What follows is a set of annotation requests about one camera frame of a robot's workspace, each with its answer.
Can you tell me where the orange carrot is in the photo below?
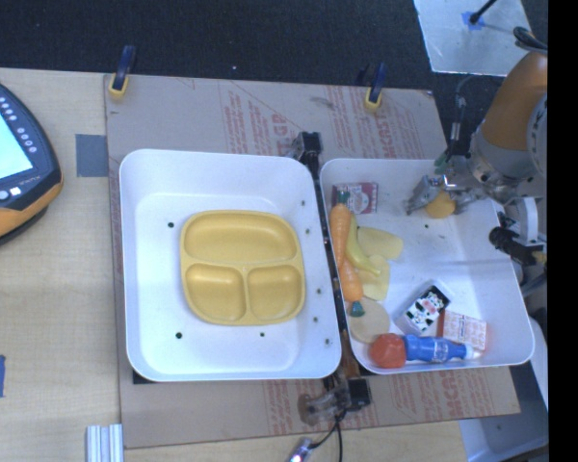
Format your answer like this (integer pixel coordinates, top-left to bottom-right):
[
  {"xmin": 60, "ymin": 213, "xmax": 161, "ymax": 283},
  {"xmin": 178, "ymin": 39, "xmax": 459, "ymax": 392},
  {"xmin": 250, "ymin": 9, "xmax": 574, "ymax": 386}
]
[
  {"xmin": 328, "ymin": 192, "xmax": 354, "ymax": 265},
  {"xmin": 338, "ymin": 256, "xmax": 368, "ymax": 319}
]

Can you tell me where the yellow divided plate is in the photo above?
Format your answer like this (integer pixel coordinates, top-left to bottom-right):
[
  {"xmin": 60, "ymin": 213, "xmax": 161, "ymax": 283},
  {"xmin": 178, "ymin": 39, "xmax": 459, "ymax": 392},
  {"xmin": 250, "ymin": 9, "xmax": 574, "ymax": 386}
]
[{"xmin": 179, "ymin": 209, "xmax": 307, "ymax": 327}]

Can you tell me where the orange and white packet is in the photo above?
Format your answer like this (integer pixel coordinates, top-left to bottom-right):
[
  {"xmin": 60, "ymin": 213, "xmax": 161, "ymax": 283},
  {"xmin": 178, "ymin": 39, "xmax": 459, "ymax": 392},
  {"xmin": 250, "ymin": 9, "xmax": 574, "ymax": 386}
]
[{"xmin": 439, "ymin": 309, "xmax": 489, "ymax": 351}]

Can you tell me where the black block with thin wires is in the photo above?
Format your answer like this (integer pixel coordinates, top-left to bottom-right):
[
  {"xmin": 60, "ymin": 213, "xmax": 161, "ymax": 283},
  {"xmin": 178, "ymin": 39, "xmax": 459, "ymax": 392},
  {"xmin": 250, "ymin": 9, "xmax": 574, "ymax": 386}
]
[
  {"xmin": 346, "ymin": 377, "xmax": 375, "ymax": 409},
  {"xmin": 291, "ymin": 131, "xmax": 324, "ymax": 164}
]

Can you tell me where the yellow banana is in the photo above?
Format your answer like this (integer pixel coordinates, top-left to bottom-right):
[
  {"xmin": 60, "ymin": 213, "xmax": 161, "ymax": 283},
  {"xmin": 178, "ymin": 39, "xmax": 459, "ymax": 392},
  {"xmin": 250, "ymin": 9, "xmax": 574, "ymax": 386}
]
[{"xmin": 343, "ymin": 213, "xmax": 382, "ymax": 278}]

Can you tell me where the pale yellow crisp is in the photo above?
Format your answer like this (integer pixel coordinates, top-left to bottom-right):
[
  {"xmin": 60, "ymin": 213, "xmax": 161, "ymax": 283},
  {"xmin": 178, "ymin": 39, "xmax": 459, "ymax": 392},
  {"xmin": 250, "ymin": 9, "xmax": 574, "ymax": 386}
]
[
  {"xmin": 357, "ymin": 253, "xmax": 392, "ymax": 302},
  {"xmin": 355, "ymin": 225, "xmax": 405, "ymax": 262}
]

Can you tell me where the black cylinder on white bracket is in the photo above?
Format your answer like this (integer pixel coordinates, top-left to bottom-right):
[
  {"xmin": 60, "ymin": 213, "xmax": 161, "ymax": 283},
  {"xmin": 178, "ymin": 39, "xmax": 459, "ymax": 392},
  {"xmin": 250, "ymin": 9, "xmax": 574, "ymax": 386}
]
[{"xmin": 488, "ymin": 196, "xmax": 548, "ymax": 267}]

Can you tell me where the white plastic tray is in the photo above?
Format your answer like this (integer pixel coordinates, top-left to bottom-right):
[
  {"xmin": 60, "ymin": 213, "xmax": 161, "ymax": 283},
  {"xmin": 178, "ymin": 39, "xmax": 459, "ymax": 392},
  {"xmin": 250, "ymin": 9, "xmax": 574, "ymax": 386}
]
[
  {"xmin": 118, "ymin": 148, "xmax": 343, "ymax": 383},
  {"xmin": 319, "ymin": 157, "xmax": 536, "ymax": 376}
]

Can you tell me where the red carton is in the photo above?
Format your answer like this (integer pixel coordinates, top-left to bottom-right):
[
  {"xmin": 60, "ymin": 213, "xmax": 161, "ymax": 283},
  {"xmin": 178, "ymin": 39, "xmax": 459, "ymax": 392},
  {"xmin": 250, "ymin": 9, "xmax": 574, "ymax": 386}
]
[{"xmin": 331, "ymin": 181, "xmax": 381, "ymax": 217}]

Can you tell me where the yellow round toy food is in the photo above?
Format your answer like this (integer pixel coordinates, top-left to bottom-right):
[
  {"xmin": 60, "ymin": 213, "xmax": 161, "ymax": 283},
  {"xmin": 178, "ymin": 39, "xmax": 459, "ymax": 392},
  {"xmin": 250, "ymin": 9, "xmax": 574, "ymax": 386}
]
[{"xmin": 424, "ymin": 191, "xmax": 458, "ymax": 220}]

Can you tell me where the brown cardboard board red print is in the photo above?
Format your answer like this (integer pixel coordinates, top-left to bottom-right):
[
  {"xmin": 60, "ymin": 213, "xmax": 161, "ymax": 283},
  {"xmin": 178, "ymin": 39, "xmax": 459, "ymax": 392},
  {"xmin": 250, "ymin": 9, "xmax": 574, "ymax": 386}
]
[{"xmin": 103, "ymin": 73, "xmax": 522, "ymax": 449}]

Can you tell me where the cow print milk carton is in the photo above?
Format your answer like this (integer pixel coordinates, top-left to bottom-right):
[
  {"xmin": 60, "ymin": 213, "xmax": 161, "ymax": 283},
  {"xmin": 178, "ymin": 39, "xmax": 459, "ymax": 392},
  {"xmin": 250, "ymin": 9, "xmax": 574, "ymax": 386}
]
[{"xmin": 394, "ymin": 278, "xmax": 454, "ymax": 339}]

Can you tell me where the beige round biscuit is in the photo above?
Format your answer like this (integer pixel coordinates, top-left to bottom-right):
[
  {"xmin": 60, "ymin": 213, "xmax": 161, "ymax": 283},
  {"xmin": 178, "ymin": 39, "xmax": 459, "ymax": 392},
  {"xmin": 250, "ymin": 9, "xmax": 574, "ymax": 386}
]
[{"xmin": 348, "ymin": 296, "xmax": 392, "ymax": 346}]

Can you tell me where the blue bottle white cap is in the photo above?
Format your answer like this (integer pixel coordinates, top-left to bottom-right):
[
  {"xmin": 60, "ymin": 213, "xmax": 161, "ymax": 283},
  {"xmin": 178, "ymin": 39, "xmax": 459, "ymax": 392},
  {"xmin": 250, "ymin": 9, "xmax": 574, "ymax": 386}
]
[{"xmin": 403, "ymin": 334, "xmax": 484, "ymax": 366}]

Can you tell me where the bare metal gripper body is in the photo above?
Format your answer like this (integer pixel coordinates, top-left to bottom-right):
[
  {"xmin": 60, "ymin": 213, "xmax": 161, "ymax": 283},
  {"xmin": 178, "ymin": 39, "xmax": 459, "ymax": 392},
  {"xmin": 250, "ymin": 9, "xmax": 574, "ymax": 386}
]
[{"xmin": 456, "ymin": 167, "xmax": 515, "ymax": 207}]

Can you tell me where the orange red pepper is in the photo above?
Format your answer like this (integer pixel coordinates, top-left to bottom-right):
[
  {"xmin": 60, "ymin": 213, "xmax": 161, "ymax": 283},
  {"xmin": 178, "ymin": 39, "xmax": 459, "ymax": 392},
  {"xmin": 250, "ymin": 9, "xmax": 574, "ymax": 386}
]
[{"xmin": 369, "ymin": 332, "xmax": 408, "ymax": 371}]

